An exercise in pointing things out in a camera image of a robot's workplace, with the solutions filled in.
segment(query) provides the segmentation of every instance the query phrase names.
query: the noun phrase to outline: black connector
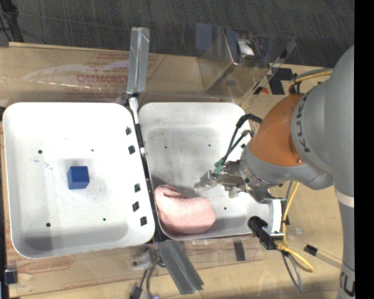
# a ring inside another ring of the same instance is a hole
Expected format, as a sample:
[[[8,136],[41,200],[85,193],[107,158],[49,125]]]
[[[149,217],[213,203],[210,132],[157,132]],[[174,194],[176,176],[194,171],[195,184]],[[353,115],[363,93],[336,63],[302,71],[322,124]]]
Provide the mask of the black connector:
[[[133,293],[130,295],[130,299],[140,299],[142,293],[142,287],[136,286],[133,290]]]
[[[248,113],[248,114],[245,114],[242,117],[240,117],[240,119],[238,120],[238,122],[236,124],[236,128],[242,127],[242,124],[244,124],[248,120],[251,120],[251,121],[257,122],[257,123],[262,123],[262,119],[260,117]]]
[[[274,243],[275,240],[282,240],[281,236],[273,237],[270,236],[263,227],[267,227],[267,222],[260,217],[253,216],[248,220],[248,227],[252,230],[256,237],[259,238],[261,244],[267,250],[274,250],[277,248]]]

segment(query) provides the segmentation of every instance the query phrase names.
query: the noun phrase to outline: pink sponge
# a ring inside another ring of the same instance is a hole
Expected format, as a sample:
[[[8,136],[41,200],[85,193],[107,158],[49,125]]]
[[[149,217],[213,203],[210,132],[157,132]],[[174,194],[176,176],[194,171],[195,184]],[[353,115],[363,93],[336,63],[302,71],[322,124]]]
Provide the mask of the pink sponge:
[[[161,223],[174,235],[202,234],[216,220],[206,197],[188,198],[169,185],[158,186],[154,195]]]

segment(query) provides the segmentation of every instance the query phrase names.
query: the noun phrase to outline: black hole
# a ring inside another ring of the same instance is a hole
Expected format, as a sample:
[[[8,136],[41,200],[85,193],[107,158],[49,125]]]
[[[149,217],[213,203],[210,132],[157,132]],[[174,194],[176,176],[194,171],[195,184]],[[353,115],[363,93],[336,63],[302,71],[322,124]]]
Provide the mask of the black hole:
[[[135,147],[133,145],[130,145],[128,147],[128,150],[129,150],[129,154],[133,154],[136,151],[136,149],[135,149]]]
[[[142,218],[140,218],[140,225],[141,226],[144,226],[145,224],[147,223],[147,217],[142,217]]]
[[[140,208],[140,206],[138,205],[138,202],[135,202],[135,203],[132,205],[132,207],[133,207],[133,212],[135,212],[137,209]]]

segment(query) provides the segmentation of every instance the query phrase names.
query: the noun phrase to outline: clear plastic panel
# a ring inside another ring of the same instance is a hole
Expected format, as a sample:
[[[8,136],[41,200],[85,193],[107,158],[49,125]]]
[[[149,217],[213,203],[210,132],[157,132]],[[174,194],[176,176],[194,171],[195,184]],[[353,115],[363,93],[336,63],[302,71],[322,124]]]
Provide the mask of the clear plastic panel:
[[[1,107],[22,101],[125,103],[132,28],[25,15],[20,21],[33,28],[62,28],[62,43],[10,43],[0,50]],[[159,96],[240,104],[261,81],[271,79],[296,47],[291,37],[209,24],[175,23],[169,32],[149,29],[141,97],[150,102]],[[66,32],[85,35],[88,49],[65,47]],[[28,40],[39,41],[41,34],[34,32]],[[113,49],[95,49],[101,45]]]

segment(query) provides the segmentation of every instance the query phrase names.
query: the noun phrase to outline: blue cube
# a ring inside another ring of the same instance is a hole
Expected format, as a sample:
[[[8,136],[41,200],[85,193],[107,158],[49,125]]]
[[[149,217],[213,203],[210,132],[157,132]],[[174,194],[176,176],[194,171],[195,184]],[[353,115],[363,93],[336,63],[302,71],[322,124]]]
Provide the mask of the blue cube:
[[[89,170],[87,166],[71,166],[67,173],[69,189],[83,189],[89,185]]]

